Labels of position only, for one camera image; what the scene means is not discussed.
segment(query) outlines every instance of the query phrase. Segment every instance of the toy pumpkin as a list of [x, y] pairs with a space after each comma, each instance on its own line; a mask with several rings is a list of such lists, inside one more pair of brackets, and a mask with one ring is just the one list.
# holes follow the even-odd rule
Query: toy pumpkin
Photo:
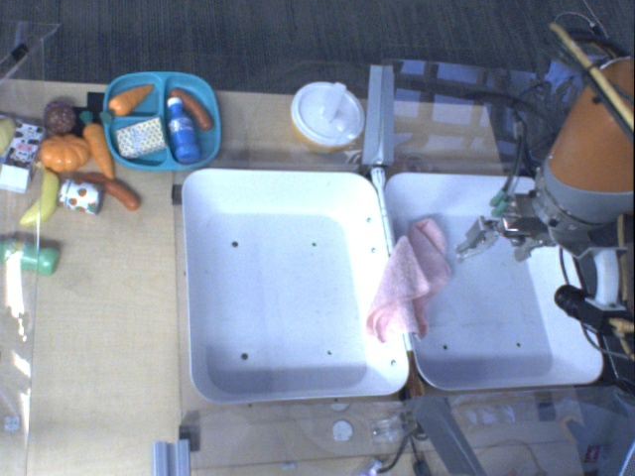
[[88, 143], [73, 134], [52, 136], [44, 140], [40, 147], [42, 164], [56, 173], [75, 171], [86, 164], [89, 158]]

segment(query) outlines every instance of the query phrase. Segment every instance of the toy can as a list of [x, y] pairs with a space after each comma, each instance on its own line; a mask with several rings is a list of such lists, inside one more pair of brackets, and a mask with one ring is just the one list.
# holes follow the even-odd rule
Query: toy can
[[103, 201], [103, 185], [77, 178], [67, 179], [58, 193], [58, 206], [96, 215]]

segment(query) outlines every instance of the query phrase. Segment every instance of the toy banana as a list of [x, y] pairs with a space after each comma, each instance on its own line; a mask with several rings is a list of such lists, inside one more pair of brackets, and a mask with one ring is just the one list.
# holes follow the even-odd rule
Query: toy banana
[[4, 154], [13, 141], [16, 132], [16, 122], [11, 118], [0, 118], [0, 155]]
[[60, 251], [51, 247], [38, 249], [32, 243], [16, 240], [0, 240], [0, 262], [7, 262], [16, 252], [21, 252], [20, 268], [40, 275], [51, 275], [58, 266]]
[[20, 225], [32, 226], [40, 220], [48, 220], [58, 206], [58, 189], [60, 188], [60, 179], [52, 171], [47, 170], [38, 163], [38, 167], [43, 170], [42, 175], [42, 192], [40, 198], [22, 215]]

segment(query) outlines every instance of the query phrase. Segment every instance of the pink towel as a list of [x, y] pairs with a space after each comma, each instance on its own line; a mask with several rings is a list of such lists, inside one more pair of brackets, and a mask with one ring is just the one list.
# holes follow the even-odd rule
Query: pink towel
[[447, 284], [445, 237], [432, 219], [417, 222], [402, 236], [388, 260], [366, 328], [386, 342], [403, 333], [428, 332], [428, 305]]

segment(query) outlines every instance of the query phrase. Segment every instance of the blue plate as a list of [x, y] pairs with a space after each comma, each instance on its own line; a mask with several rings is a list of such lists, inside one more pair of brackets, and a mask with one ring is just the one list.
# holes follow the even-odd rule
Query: blue plate
[[[134, 72], [117, 77], [106, 89], [103, 99], [103, 110], [108, 111], [108, 102], [115, 95], [141, 84], [154, 85], [148, 96], [127, 116], [114, 116], [112, 122], [104, 123], [106, 141], [112, 156], [121, 164], [137, 170], [146, 171], [180, 171], [193, 170], [205, 166], [211, 161], [220, 148], [220, 114], [213, 90], [203, 79], [193, 74], [182, 72]], [[213, 121], [208, 131], [201, 130], [195, 120], [194, 128], [198, 145], [200, 146], [200, 161], [192, 164], [181, 164], [174, 155], [168, 132], [168, 118], [170, 117], [167, 101], [170, 90], [179, 88], [191, 96], [205, 108]], [[136, 159], [126, 159], [119, 154], [115, 132], [129, 125], [159, 117], [164, 127], [168, 148], [143, 155]]]

